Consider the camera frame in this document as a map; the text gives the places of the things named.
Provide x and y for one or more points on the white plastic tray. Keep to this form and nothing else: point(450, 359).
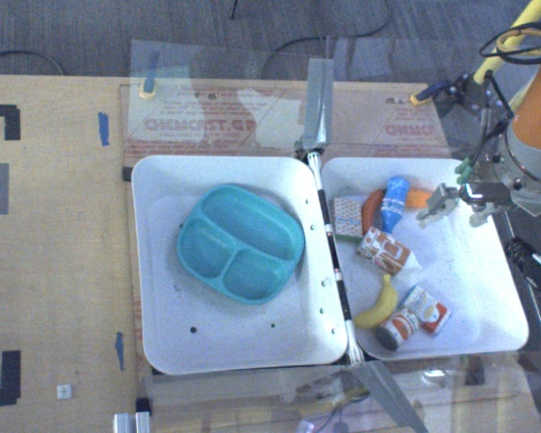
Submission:
point(469, 287)
point(234, 332)

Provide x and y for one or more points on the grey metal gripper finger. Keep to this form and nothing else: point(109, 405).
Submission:
point(441, 199)
point(483, 215)

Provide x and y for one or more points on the yellow banana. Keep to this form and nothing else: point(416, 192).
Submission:
point(383, 307)

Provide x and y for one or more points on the black cylinder on white bracket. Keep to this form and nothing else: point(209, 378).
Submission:
point(525, 255)

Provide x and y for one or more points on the white and orange juice carton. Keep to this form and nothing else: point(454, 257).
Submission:
point(428, 309)

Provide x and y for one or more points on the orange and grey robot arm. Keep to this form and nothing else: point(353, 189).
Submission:
point(533, 111)

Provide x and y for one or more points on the brown cardboard board red print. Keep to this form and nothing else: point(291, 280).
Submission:
point(270, 120)

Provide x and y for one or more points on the patterned carton with green edge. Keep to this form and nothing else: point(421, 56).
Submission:
point(348, 217)

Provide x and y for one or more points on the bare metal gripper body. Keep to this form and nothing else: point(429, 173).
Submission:
point(496, 193)

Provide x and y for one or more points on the orange and white patterned carton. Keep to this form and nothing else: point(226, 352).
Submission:
point(383, 250)

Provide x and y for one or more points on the blue bottle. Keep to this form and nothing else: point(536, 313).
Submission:
point(394, 205)

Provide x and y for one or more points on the blue divided plate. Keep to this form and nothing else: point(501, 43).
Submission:
point(239, 242)

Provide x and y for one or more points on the orange and white can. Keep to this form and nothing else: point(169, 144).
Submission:
point(399, 329)

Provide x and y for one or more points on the orange sausage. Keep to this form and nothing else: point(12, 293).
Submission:
point(369, 210)

